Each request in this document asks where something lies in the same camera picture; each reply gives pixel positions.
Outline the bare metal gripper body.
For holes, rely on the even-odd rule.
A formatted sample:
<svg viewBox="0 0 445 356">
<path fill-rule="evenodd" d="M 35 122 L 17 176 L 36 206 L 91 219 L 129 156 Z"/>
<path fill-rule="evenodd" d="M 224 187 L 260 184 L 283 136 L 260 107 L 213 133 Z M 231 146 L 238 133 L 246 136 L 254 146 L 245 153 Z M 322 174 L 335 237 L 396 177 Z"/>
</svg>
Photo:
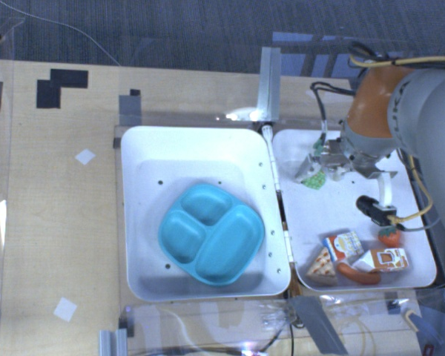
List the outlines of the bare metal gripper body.
<svg viewBox="0 0 445 356">
<path fill-rule="evenodd" d="M 348 172 L 356 171 L 366 179 L 377 179 L 383 174 L 394 178 L 397 171 L 384 171 L 377 167 L 383 156 L 368 155 L 357 149 L 349 140 L 336 138 L 313 145 L 314 156 L 318 158 L 321 168 L 328 173 L 328 167 L 343 165 Z"/>
</svg>

